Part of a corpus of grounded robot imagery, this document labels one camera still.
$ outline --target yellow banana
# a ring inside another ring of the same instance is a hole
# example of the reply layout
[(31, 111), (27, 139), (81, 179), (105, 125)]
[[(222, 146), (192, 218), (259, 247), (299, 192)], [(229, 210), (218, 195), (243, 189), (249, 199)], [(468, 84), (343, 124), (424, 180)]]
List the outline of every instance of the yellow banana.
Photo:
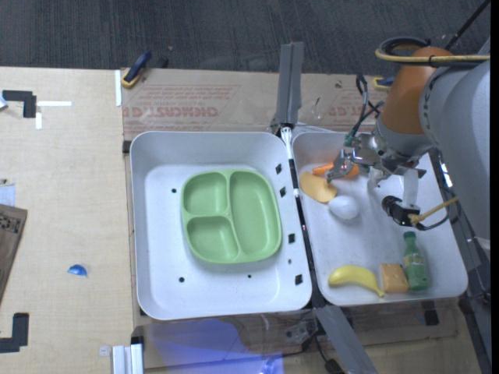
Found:
[(332, 287), (354, 283), (377, 292), (380, 297), (384, 296), (384, 292), (377, 285), (376, 275), (371, 270), (362, 266), (340, 266), (338, 269), (331, 272), (327, 278), (327, 283)]

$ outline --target white ball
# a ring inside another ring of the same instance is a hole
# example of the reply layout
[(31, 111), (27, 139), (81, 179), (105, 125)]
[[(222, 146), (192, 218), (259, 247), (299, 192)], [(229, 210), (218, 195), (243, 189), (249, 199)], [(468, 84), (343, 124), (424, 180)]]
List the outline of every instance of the white ball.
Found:
[(359, 214), (359, 204), (351, 196), (336, 196), (327, 203), (329, 210), (344, 221), (349, 221)]

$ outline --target carrot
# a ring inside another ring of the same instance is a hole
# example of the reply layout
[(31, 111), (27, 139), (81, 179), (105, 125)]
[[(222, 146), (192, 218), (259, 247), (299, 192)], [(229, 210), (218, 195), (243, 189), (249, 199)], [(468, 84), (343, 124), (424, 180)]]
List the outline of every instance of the carrot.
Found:
[(315, 167), (314, 169), (312, 169), (312, 173), (314, 173), (317, 176), (323, 176), (324, 173), (326, 173), (326, 171), (328, 171), (331, 168), (333, 168), (333, 163), (329, 162), (328, 164)]

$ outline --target dark gray background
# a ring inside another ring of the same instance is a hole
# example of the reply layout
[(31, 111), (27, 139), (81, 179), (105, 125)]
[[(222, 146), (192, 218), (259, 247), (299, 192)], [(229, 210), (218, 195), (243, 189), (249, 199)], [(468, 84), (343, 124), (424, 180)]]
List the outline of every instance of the dark gray background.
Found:
[[(388, 76), (374, 50), (396, 36), (445, 46), (484, 0), (0, 0), (0, 66), (117, 69), (146, 49), (169, 68), (277, 72), (305, 42), (304, 72)], [(490, 5), (454, 46), (490, 36)]]

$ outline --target green bottle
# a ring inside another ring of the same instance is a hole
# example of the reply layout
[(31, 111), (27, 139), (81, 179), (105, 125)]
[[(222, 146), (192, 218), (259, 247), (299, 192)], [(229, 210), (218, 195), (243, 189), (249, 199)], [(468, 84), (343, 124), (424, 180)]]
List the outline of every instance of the green bottle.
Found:
[(416, 233), (414, 231), (405, 232), (404, 241), (404, 269), (409, 282), (409, 290), (424, 290), (428, 288), (428, 277), (425, 259), (416, 245)]

